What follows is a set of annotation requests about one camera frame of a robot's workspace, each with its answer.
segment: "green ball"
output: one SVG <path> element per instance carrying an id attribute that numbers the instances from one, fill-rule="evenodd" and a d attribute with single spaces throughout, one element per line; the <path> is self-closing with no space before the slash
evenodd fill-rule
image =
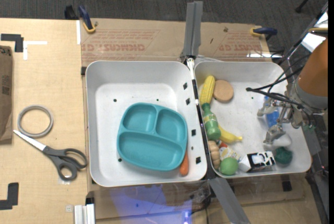
<path id="1" fill-rule="evenodd" d="M 226 157 L 220 163 L 220 172 L 224 175 L 234 175 L 238 168 L 238 161 L 233 157 Z"/>

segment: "black cable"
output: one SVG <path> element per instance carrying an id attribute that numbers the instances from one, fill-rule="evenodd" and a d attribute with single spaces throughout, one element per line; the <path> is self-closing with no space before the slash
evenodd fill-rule
<path id="1" fill-rule="evenodd" d="M 270 51 L 270 53 L 272 53 L 271 56 L 270 56 L 270 58 L 272 58 L 275 54 L 278 54 L 278 53 L 280 53 L 280 54 L 283 55 L 284 48 L 282 48 L 281 50 Z"/>
<path id="2" fill-rule="evenodd" d="M 204 210 L 204 209 L 207 209 L 208 206 L 211 204 L 211 196 L 206 197 L 206 198 L 203 200 L 202 203 L 203 203 L 203 207 L 200 208 L 200 209 L 197 209 L 197 210 L 192 210 L 192 212 L 191 212 L 190 215 L 192 215 L 193 213 L 202 211 L 202 210 Z"/>
<path id="3" fill-rule="evenodd" d="M 207 219 L 207 224 L 209 224 L 209 214 L 208 214 L 208 208 L 205 208 L 205 215 L 206 215 L 206 219 Z"/>
<path id="4" fill-rule="evenodd" d="M 316 115 L 319 115 L 319 114 L 315 114 L 315 113 L 312 114 L 312 118 L 313 118 L 313 120 L 314 120 L 314 126 L 315 126 L 315 127 L 318 126 L 318 120 L 317 120 L 317 118 L 315 117 Z"/>
<path id="5" fill-rule="evenodd" d="M 294 53 L 294 51 L 297 49 L 299 45 L 302 44 L 303 40 L 305 39 L 306 35 L 308 34 L 308 30 L 314 26 L 314 24 L 317 23 L 317 21 L 321 18 L 321 16 L 328 11 L 328 1 L 326 4 L 321 8 L 321 11 L 318 13 L 318 15 L 312 20 L 312 22 L 309 24 L 309 27 L 302 33 L 300 39 L 288 50 L 286 55 L 282 56 L 281 61 L 278 63 L 278 65 L 281 65 L 283 62 L 285 62 L 291 54 Z"/>
<path id="6" fill-rule="evenodd" d="M 280 97 L 285 98 L 285 99 L 287 99 L 287 100 L 289 100 L 289 101 L 294 101 L 294 100 L 291 99 L 290 97 L 288 97 L 288 96 L 286 96 L 286 95 L 283 95 L 283 94 L 281 94 L 281 93 L 277 93 L 277 92 L 268 92 L 268 93 L 270 93 L 270 94 L 274 94 L 274 95 L 277 95 L 277 96 L 280 96 Z"/>
<path id="7" fill-rule="evenodd" d="M 311 126 L 312 125 L 311 117 L 304 110 L 302 110 L 302 111 L 306 114 L 307 121 L 308 121 L 308 126 Z"/>
<path id="8" fill-rule="evenodd" d="M 285 98 L 283 98 L 281 96 L 278 96 L 278 95 L 273 95 L 272 93 L 267 93 L 265 91 L 261 91 L 261 90 L 258 90 L 258 89 L 252 89 L 252 88 L 246 88 L 246 91 L 251 91 L 251 92 L 259 93 L 259 94 L 268 96 L 270 98 L 273 98 L 275 100 L 279 100 L 279 101 L 291 103 L 291 104 L 297 105 L 299 108 L 304 108 L 304 106 L 302 104 L 298 103 L 298 102 L 295 102 L 295 101 L 290 100 L 290 99 L 285 99 Z"/>
<path id="9" fill-rule="evenodd" d="M 294 66 L 296 63 L 298 63 L 299 61 L 301 61 L 302 59 L 306 58 L 306 57 L 309 57 L 311 54 L 306 54 L 304 55 L 303 57 L 300 57 L 299 59 L 297 59 L 294 63 L 292 63 L 291 65 L 289 65 L 289 67 L 287 69 L 285 69 L 283 71 L 283 73 L 273 82 L 273 83 L 276 83 L 289 69 L 291 69 L 292 66 Z M 271 89 L 273 88 L 274 85 L 272 85 L 269 89 L 268 89 L 268 92 L 271 91 Z"/>
<path id="10" fill-rule="evenodd" d="M 260 87 L 260 88 L 255 88 L 254 90 L 261 90 L 261 89 L 265 89 L 265 88 L 272 87 L 272 86 L 274 86 L 274 85 L 276 85 L 276 84 L 278 84 L 278 83 L 281 83 L 281 82 L 283 82 L 283 81 L 289 79 L 289 78 L 292 77 L 294 74 L 296 74 L 296 73 L 298 73 L 299 71 L 301 71 L 302 69 L 303 69 L 303 67 L 298 68 L 296 71 L 294 71 L 293 73 L 289 74 L 288 76 L 286 76 L 286 77 L 284 77 L 284 78 L 282 78 L 282 79 L 280 79 L 280 80 L 278 80 L 278 81 L 275 81 L 274 83 L 271 83 L 271 84 L 269 84 L 269 85 L 266 85 L 266 86 L 263 86 L 263 87 Z"/>

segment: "blue plate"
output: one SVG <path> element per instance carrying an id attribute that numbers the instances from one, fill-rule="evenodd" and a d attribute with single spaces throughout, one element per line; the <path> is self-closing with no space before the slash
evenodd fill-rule
<path id="1" fill-rule="evenodd" d="M 185 154 L 187 124 L 177 112 L 151 103 L 136 103 L 124 113 L 117 135 L 121 158 L 138 167 L 170 171 Z"/>

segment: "scissor handle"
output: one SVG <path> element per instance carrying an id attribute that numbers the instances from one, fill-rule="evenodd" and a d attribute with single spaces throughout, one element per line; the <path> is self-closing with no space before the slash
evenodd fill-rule
<path id="1" fill-rule="evenodd" d="M 85 168 L 88 164 L 87 158 L 84 155 L 84 153 L 82 151 L 77 150 L 77 149 L 67 148 L 67 149 L 62 149 L 62 150 L 55 150 L 55 149 L 52 149 L 49 146 L 46 146 L 43 149 L 43 152 L 46 155 L 49 155 L 49 156 L 59 157 L 59 158 L 63 159 L 64 161 L 67 161 L 67 162 L 73 164 L 77 169 Z M 75 153 L 75 154 L 81 156 L 82 162 L 80 163 L 76 158 L 69 156 L 68 154 L 70 154 L 70 153 Z"/>
<path id="2" fill-rule="evenodd" d="M 53 155 L 47 155 L 55 164 L 56 169 L 58 171 L 59 176 L 61 177 L 62 180 L 64 181 L 70 181 L 73 180 L 77 177 L 77 168 L 74 164 L 65 161 L 63 159 L 61 159 L 58 156 L 53 156 Z M 62 169 L 66 168 L 71 172 L 70 176 L 64 175 L 62 172 Z"/>

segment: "brown paper bag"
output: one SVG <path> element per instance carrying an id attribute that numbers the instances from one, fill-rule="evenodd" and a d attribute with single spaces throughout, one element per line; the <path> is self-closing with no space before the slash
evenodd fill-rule
<path id="1" fill-rule="evenodd" d="M 11 139 L 13 54 L 11 47 L 0 45 L 0 142 Z"/>

